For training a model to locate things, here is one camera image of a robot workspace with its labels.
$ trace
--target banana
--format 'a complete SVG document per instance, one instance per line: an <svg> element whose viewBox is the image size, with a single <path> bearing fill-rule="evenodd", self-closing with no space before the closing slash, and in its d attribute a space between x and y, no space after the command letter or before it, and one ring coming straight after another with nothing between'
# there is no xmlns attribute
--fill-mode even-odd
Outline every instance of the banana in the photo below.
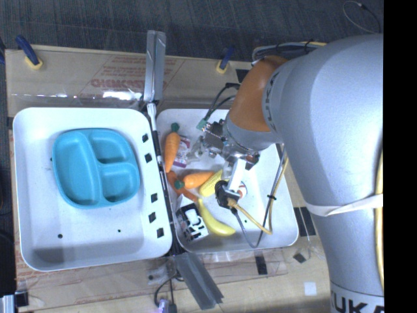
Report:
<svg viewBox="0 0 417 313"><path fill-rule="evenodd" d="M213 234L220 235L222 237L228 237L236 233L234 228L216 220L210 211L204 206L203 200L201 198L199 198L197 201L197 207L201 218L203 218L208 230Z"/></svg>

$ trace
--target orange carrot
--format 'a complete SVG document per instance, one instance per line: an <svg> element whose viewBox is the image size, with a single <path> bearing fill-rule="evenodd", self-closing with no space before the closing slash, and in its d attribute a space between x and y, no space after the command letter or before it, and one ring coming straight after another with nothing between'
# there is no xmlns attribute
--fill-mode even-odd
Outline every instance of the orange carrot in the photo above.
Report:
<svg viewBox="0 0 417 313"><path fill-rule="evenodd" d="M182 181L187 189L193 189L201 186L205 181L214 175L213 171L201 171L185 175Z"/></svg>
<svg viewBox="0 0 417 313"><path fill-rule="evenodd" d="M178 196L183 194L187 198L191 199L194 203L198 202L198 197L195 194L188 191L183 186L180 187L180 188L177 188L175 186L175 182L178 181L178 177L177 177L177 174L174 171L171 170L167 173L167 179L168 179L169 184L173 187L173 189L175 190L175 192L177 193Z"/></svg>
<svg viewBox="0 0 417 313"><path fill-rule="evenodd" d="M165 172L168 173L171 170L171 167L177 156L178 148L180 147L181 138L177 131L180 126L176 123L171 124L172 132L168 134L167 139L165 140L165 150L164 150L164 160L165 160Z"/></svg>

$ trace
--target blue divided plate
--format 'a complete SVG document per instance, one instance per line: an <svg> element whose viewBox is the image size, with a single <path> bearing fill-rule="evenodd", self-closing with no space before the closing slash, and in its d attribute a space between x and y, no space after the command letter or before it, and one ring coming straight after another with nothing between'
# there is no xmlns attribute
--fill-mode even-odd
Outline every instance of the blue divided plate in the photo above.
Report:
<svg viewBox="0 0 417 313"><path fill-rule="evenodd" d="M126 138L114 130L64 132L53 144L52 161L59 192L75 207L122 203L140 187L135 154Z"/></svg>

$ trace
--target dark floor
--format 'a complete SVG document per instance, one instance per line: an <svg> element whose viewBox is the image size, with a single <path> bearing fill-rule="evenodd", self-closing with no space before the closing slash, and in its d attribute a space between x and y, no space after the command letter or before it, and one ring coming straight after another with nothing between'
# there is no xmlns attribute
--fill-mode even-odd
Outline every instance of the dark floor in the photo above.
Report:
<svg viewBox="0 0 417 313"><path fill-rule="evenodd" d="M331 42L383 32L384 0L0 0L0 36L34 44L144 52L150 29L167 35L167 54L250 61L259 45ZM5 69L0 65L0 296L14 291Z"/></svg>

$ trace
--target corn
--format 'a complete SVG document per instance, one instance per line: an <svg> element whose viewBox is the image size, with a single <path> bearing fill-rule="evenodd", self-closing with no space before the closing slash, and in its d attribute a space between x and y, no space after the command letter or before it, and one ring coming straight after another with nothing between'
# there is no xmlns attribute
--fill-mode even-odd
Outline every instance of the corn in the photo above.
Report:
<svg viewBox="0 0 417 313"><path fill-rule="evenodd" d="M222 172L223 170L219 170L201 185L198 193L202 195L202 197L209 197L215 193L214 187L216 186L216 183L222 179Z"/></svg>

